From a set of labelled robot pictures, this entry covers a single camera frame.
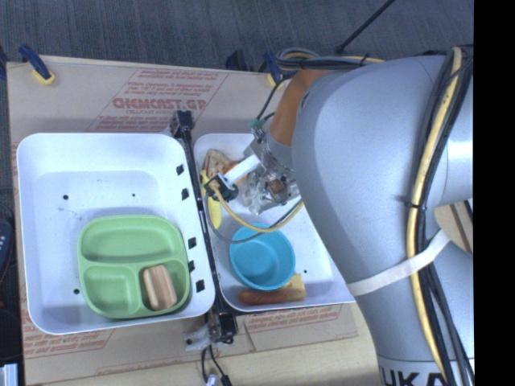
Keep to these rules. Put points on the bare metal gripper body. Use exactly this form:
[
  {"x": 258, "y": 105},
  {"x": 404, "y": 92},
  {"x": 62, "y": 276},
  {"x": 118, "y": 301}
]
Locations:
[{"x": 277, "y": 187}]

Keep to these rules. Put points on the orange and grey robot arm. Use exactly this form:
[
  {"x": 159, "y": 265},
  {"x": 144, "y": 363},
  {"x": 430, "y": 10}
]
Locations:
[{"x": 362, "y": 175}]

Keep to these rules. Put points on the pizza slice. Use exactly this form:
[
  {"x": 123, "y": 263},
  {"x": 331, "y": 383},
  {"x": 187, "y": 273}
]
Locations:
[{"x": 215, "y": 161}]

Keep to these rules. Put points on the yellow banana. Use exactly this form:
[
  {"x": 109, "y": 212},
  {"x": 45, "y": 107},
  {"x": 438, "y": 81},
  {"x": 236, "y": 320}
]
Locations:
[{"x": 215, "y": 215}]

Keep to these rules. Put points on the blue bowl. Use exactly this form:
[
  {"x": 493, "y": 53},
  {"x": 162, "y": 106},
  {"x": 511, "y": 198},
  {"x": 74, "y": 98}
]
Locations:
[{"x": 261, "y": 259}]

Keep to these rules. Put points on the white plastic tray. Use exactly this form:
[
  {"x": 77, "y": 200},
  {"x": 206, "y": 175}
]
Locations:
[
  {"x": 100, "y": 167},
  {"x": 314, "y": 255}
]

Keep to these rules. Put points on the thin black and white rod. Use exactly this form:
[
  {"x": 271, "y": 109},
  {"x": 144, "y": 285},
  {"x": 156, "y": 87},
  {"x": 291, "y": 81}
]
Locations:
[{"x": 200, "y": 215}]

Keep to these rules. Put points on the yellow biscuit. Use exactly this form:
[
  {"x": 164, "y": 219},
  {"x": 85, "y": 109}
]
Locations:
[{"x": 297, "y": 288}]

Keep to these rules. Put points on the orange sausage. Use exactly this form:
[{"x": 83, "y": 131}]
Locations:
[{"x": 261, "y": 297}]

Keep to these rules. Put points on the tan bread loaf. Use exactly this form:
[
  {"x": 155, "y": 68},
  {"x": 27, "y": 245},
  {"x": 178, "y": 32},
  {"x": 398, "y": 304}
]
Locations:
[{"x": 159, "y": 287}]

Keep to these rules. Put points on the green divided plate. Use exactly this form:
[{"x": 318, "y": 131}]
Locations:
[{"x": 120, "y": 247}]

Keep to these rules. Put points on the brown cardboard board red print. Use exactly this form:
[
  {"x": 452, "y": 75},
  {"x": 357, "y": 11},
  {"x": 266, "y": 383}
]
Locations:
[{"x": 120, "y": 95}]

